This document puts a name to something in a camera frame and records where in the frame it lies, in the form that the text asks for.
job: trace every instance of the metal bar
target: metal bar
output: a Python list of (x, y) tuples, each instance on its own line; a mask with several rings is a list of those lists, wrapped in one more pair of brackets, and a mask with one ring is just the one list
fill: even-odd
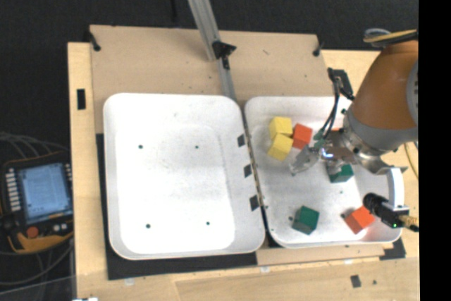
[[(211, 9), (210, 0), (188, 0), (188, 3), (206, 47), (208, 59), (213, 61), (216, 59), (213, 43), (221, 41), (221, 38), (213, 10)], [(216, 60), (216, 62), (218, 63), (219, 77), (224, 95), (236, 101), (230, 70), (223, 67), (221, 59)]]

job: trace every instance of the black clip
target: black clip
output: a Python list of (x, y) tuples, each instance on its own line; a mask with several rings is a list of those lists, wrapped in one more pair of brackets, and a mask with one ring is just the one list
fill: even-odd
[(350, 79), (347, 77), (347, 73), (342, 69), (328, 68), (328, 75), (332, 82), (338, 80), (340, 93), (343, 94), (349, 100), (354, 100), (354, 95), (351, 87)]
[(230, 64), (228, 62), (228, 56), (230, 56), (237, 47), (234, 45), (215, 41), (212, 44), (214, 55), (216, 59), (222, 59), (224, 69), (230, 70)]

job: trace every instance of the wooden block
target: wooden block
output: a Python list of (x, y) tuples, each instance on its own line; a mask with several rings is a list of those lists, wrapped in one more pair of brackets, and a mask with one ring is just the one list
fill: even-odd
[(376, 219), (374, 216), (365, 206), (361, 206), (345, 218), (345, 222), (354, 234), (358, 234), (361, 230), (371, 225), (375, 220)]
[(310, 127), (296, 123), (293, 130), (293, 147), (302, 149), (310, 143), (313, 130)]
[(293, 126), (291, 118), (274, 117), (269, 123), (269, 135), (273, 140), (278, 134), (291, 136), (293, 134)]
[(316, 229), (319, 212), (309, 207), (302, 206), (297, 210), (292, 227), (295, 230), (309, 235)]
[(335, 174), (329, 174), (329, 179), (332, 183), (346, 182), (354, 175), (354, 171), (350, 164), (343, 164), (341, 171)]
[(278, 133), (274, 137), (271, 148), (268, 150), (268, 155), (279, 161), (283, 161), (290, 153), (292, 145), (293, 140), (290, 137)]

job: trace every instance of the wooden platform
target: wooden platform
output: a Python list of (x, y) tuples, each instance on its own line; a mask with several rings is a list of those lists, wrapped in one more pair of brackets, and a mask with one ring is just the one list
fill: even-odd
[[(78, 297), (104, 300), (419, 300), (419, 234), (403, 231), (406, 257), (380, 260), (393, 244), (270, 248), (257, 265), (109, 281), (101, 216), (96, 133), (101, 109), (117, 92), (220, 94), (215, 62), (197, 30), (93, 25), (101, 50), (68, 44), (70, 133)], [(221, 32), (237, 46), (230, 57), (240, 106), (257, 95), (332, 95), (327, 67), (344, 69), (357, 92), (377, 51), (322, 51), (316, 35)], [(85, 107), (78, 95), (84, 92)], [(406, 145), (385, 161), (408, 166), (405, 203), (418, 215), (418, 152)], [(356, 276), (361, 285), (355, 287)]]

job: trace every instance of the orange cube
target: orange cube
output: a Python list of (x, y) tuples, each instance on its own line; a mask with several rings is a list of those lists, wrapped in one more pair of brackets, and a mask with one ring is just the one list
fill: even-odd
[(305, 125), (296, 123), (293, 130), (293, 147), (302, 149), (310, 143), (313, 130)]
[(371, 225), (375, 220), (376, 219), (374, 216), (365, 206), (361, 206), (345, 218), (345, 222), (354, 234), (358, 234), (361, 230)]

